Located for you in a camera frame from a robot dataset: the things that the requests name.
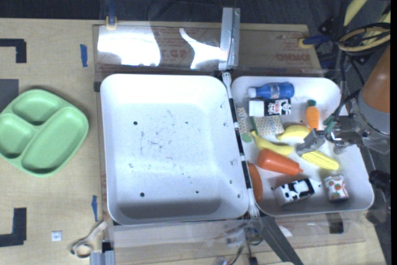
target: white tray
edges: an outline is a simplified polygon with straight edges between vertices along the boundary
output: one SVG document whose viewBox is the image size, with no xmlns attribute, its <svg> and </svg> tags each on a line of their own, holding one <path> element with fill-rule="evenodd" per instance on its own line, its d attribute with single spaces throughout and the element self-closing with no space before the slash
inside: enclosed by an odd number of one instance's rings
<svg viewBox="0 0 397 265">
<path fill-rule="evenodd" d="M 115 74 L 102 82 L 100 96 L 107 203 L 116 222 L 245 214 L 248 193 L 221 81 Z"/>
<path fill-rule="evenodd" d="M 289 115 L 282 115 L 280 117 L 284 127 L 290 124 L 306 125 L 305 109 L 307 107 L 308 99 L 316 100 L 317 107 L 321 114 L 321 123 L 339 104 L 341 96 L 340 90 L 334 82 L 326 78 L 242 76 L 235 79 L 232 83 L 232 93 L 236 107 L 243 106 L 248 110 L 249 98 L 247 90 L 249 87 L 259 87 L 266 83 L 274 82 L 290 82 L 295 88 L 295 95 L 291 98 L 292 113 Z M 346 114 L 347 111 L 344 107 L 341 115 Z M 276 137 L 266 137 L 266 139 L 280 143 Z M 290 138 L 289 140 L 285 139 L 285 141 L 293 146 L 302 142 L 300 138 Z M 247 161 L 256 164 L 259 150 L 257 149 L 254 141 L 250 143 L 243 142 L 243 147 Z M 330 173 L 329 171 L 308 163 L 293 152 L 288 157 L 300 164 L 301 169 L 304 171 L 303 174 L 288 176 L 261 168 L 258 169 L 262 178 L 264 190 L 263 200 L 258 204 L 260 209 L 264 213 L 273 216 L 367 210 L 373 204 L 374 194 L 372 185 L 368 180 L 368 173 L 359 148 L 355 145 L 347 147 L 345 152 L 339 155 L 335 155 L 332 148 L 332 143 L 327 141 L 319 150 L 338 160 L 340 168 L 337 172 L 344 175 L 346 188 L 350 196 L 349 200 L 333 204 L 330 203 L 326 193 L 324 192 L 323 185 L 316 190 L 315 195 L 305 200 L 279 207 L 275 201 L 272 189 L 275 189 L 282 184 L 304 179 L 306 177 L 321 182 L 324 177 Z"/>
</svg>

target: yellow cable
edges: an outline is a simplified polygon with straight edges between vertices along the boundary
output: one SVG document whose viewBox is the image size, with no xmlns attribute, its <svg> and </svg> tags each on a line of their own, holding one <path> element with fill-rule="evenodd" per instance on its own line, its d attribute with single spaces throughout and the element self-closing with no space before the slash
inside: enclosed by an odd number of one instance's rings
<svg viewBox="0 0 397 265">
<path fill-rule="evenodd" d="M 391 22 L 391 10 L 389 10 L 389 12 L 387 12 L 386 14 L 382 15 L 378 21 L 378 23 L 387 23 L 389 24 Z M 376 35 L 379 35 L 380 32 L 379 31 L 371 31 L 371 32 L 367 32 L 364 35 L 364 38 L 369 38 L 369 37 L 374 37 Z M 364 41 L 364 44 L 370 44 L 372 42 L 375 41 L 376 38 L 371 38 L 368 39 L 366 41 Z"/>
<path fill-rule="evenodd" d="M 352 32 L 349 32 L 348 34 L 344 35 L 339 41 L 340 41 L 340 42 L 346 41 L 346 40 L 348 40 L 348 39 L 354 37 L 354 36 L 357 35 L 357 34 L 361 34 L 361 33 L 363 33 L 363 32 L 371 32 L 371 31 L 382 33 L 382 32 L 389 32 L 390 29 L 385 29 L 385 28 L 382 28 L 382 27 L 360 28 L 360 29 L 357 29 L 357 30 L 353 30 Z M 385 36 L 385 37 L 383 37 L 383 38 L 380 38 L 380 39 L 378 39 L 378 40 L 376 40 L 376 41 L 373 41 L 373 42 L 371 42 L 371 43 L 368 43 L 368 44 L 366 44 L 366 45 L 361 45 L 361 46 L 358 46 L 358 47 L 347 47 L 347 46 L 345 46 L 345 45 L 343 45 L 343 44 L 338 44 L 338 47 L 339 47 L 342 51 L 347 51 L 347 52 L 360 52 L 360 51 L 368 50 L 368 49 L 370 49 L 370 48 L 377 47 L 378 45 L 381 45 L 381 44 L 383 44 L 383 43 L 385 43 L 385 42 L 387 42 L 387 41 L 389 41 L 389 40 L 390 40 L 390 34 L 388 34 L 387 36 Z"/>
</svg>

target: yellow banana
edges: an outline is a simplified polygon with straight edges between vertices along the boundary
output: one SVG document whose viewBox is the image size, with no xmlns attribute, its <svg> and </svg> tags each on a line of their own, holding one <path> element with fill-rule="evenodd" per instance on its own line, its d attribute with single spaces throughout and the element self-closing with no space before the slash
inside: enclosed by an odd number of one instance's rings
<svg viewBox="0 0 397 265">
<path fill-rule="evenodd" d="M 310 128 L 303 125 L 288 126 L 284 132 L 277 136 L 278 140 L 283 140 L 286 137 L 300 137 L 305 138 L 310 133 Z"/>
<path fill-rule="evenodd" d="M 254 137 L 259 150 L 270 149 L 283 156 L 288 156 L 294 151 L 294 147 L 290 145 L 276 145 L 275 143 L 258 136 L 255 131 L 252 131 L 251 135 Z"/>
</svg>

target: cow print carton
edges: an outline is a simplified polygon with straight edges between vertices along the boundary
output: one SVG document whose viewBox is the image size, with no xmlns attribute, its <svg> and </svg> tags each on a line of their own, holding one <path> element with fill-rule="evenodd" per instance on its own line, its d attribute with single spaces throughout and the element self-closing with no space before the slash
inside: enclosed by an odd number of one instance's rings
<svg viewBox="0 0 397 265">
<path fill-rule="evenodd" d="M 319 187 L 321 187 L 320 182 L 307 178 L 277 187 L 274 189 L 274 196 L 279 206 L 283 206 L 309 198 L 316 193 L 316 189 Z"/>
</svg>

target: black tape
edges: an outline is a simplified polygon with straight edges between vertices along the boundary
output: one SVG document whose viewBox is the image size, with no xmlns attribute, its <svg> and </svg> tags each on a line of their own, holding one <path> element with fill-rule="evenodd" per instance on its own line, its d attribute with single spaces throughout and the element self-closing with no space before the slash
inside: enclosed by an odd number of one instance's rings
<svg viewBox="0 0 397 265">
<path fill-rule="evenodd" d="M 0 247 L 23 245 L 26 241 L 26 208 L 14 209 L 12 232 L 0 235 Z"/>
<path fill-rule="evenodd" d="M 18 79 L 0 79 L 0 112 L 2 112 L 18 95 Z"/>
<path fill-rule="evenodd" d="M 26 42 L 24 39 L 0 39 L 0 47 L 15 47 L 15 62 L 26 63 Z"/>
</svg>

